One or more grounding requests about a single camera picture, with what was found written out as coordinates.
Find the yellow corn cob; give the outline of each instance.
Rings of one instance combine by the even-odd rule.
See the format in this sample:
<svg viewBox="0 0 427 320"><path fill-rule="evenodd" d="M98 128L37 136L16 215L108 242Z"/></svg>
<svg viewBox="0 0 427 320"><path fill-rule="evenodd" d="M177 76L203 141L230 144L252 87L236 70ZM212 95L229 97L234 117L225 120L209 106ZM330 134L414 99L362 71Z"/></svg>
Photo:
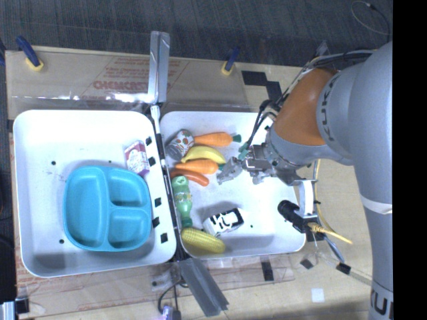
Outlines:
<svg viewBox="0 0 427 320"><path fill-rule="evenodd" d="M181 231L181 238L185 244L194 245L212 253L223 253L226 250L226 245L221 239L192 227L185 227Z"/></svg>

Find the dark floor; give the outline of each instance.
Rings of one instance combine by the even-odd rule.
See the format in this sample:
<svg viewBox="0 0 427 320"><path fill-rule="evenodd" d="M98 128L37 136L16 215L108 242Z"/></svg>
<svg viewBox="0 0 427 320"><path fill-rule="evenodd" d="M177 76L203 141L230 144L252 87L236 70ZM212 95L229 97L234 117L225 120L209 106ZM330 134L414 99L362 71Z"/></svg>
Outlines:
<svg viewBox="0 0 427 320"><path fill-rule="evenodd" d="M8 49L23 35L35 45L147 53L150 32L165 31L174 57L223 60L238 45L238 61L302 66L323 40L331 53L392 40L393 0L0 0L0 25ZM0 303L15 297L8 148L0 67Z"/></svg>

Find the white tray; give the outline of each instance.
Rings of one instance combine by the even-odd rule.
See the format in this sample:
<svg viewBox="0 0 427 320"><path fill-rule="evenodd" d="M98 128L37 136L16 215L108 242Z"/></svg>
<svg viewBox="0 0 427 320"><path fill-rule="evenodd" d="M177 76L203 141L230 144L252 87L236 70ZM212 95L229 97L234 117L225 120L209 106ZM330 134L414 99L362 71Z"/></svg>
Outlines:
<svg viewBox="0 0 427 320"><path fill-rule="evenodd" d="M256 120L256 113L217 112L217 111L172 111L160 121L163 140L167 144L180 130L187 129L193 135L203 135L216 131L238 133L242 143L232 143L228 147L217 147L226 159L238 156L238 149L249 139ZM254 137L253 144L265 141L265 126L271 120L265 120ZM169 170L176 161L166 158ZM201 259L270 255L298 251L305 243L306 236L295 230L290 222L285 222L278 213L280 201L287 199L297 203L293 187L288 187L278 178L266 178L263 183L254 185L248 172L242 172L232 181L218 185L216 174L208 175L209 185L202 187L190 181L193 208L191 218L193 226L202 229L201 223L207 217L234 207L243 209L245 223L235 231L221 235L226 244L222 254L202 252L194 247L184 249L193 257Z"/></svg>
<svg viewBox="0 0 427 320"><path fill-rule="evenodd" d="M13 125L21 253L34 275L58 277L168 261L176 238L154 130L133 111L26 111ZM62 197L68 175L82 165L125 168L124 149L151 138L147 157L156 164L145 176L159 225L140 248L93 252L71 244L63 230ZM155 200L161 204L155 206Z"/></svg>

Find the blue bowl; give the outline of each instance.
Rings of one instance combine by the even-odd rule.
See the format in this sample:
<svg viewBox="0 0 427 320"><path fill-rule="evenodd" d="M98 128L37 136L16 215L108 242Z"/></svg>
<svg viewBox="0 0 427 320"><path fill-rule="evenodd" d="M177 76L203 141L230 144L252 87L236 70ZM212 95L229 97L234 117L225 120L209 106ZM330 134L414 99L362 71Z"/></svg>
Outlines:
<svg viewBox="0 0 427 320"><path fill-rule="evenodd" d="M63 224L70 242L82 249L136 249L151 231L147 183L126 169L80 167L65 184Z"/></svg>

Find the orange carrot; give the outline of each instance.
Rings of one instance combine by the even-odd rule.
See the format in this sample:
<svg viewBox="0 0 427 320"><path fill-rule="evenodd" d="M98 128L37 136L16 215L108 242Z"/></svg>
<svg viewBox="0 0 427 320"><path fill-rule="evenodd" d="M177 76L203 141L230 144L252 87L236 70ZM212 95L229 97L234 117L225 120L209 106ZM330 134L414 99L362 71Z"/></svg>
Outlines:
<svg viewBox="0 0 427 320"><path fill-rule="evenodd" d="M201 174L214 174L218 170L218 164L211 159L189 160L185 163L177 163L175 168L188 169Z"/></svg>
<svg viewBox="0 0 427 320"><path fill-rule="evenodd" d="M214 146L214 147L225 147L228 146L231 142L240 142L242 138L240 135L232 137L230 134L225 131L220 131L217 133L210 133L205 135L199 135L194 137L194 142L201 145Z"/></svg>
<svg viewBox="0 0 427 320"><path fill-rule="evenodd" d="M203 174L193 171L188 171L187 169L174 169L170 174L171 179L177 177L178 175L184 175L188 180L194 181L199 185L205 187L209 185L209 179Z"/></svg>

